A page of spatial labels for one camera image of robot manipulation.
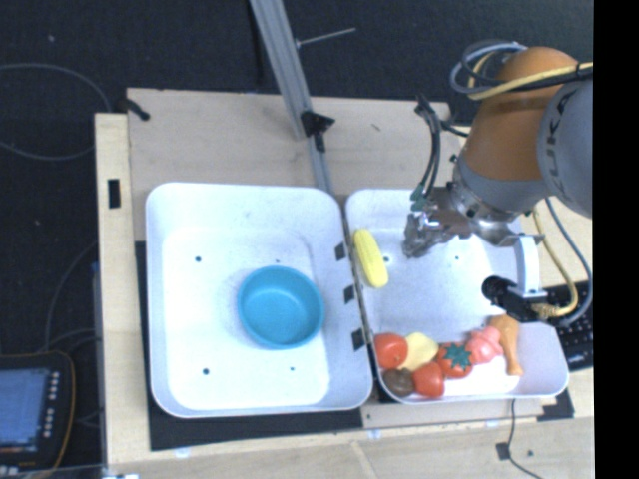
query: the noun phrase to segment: white tray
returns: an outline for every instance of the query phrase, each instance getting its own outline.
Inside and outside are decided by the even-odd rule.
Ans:
[[[407,335],[421,331],[437,342],[463,340],[479,329],[491,315],[504,313],[482,295],[481,285],[496,274],[516,280],[512,248],[498,248],[472,236],[436,245],[427,255],[407,258],[402,250],[403,230],[410,192],[362,190],[346,201],[346,219],[353,233],[367,228],[374,235],[386,260],[389,281],[373,288],[365,281],[355,259],[361,303],[373,334],[395,332]],[[518,358],[521,377],[505,373],[502,356],[477,365],[462,379],[445,380],[440,399],[417,394],[398,398],[407,404],[511,397],[550,397],[568,383],[568,367],[555,329],[545,323],[519,327]]]
[[[311,188],[169,183],[147,198],[151,388],[177,417],[353,409],[372,389],[336,201]],[[295,349],[255,344],[236,295],[253,270],[293,267],[319,288],[322,331]]]

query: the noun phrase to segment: tray with toy food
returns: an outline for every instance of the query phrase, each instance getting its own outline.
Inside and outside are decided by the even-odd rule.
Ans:
[[[346,201],[380,385],[407,404],[559,394],[568,368],[554,328],[519,323],[481,292],[492,275],[516,278],[513,249],[471,236],[406,257],[409,196],[362,190]]]

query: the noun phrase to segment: black bracket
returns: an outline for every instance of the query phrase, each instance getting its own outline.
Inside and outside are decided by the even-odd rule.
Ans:
[[[323,142],[323,134],[332,126],[335,119],[321,116],[320,114],[316,114],[310,110],[303,112],[301,117],[302,126],[304,126],[304,132],[307,134],[307,137],[313,137],[316,141],[316,149],[320,153],[325,153],[326,146]]]

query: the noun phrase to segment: blue bowl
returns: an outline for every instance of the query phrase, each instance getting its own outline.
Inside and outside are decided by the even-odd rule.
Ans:
[[[302,346],[321,330],[324,304],[314,283],[296,269],[266,266],[242,282],[240,321],[253,340],[273,349]]]

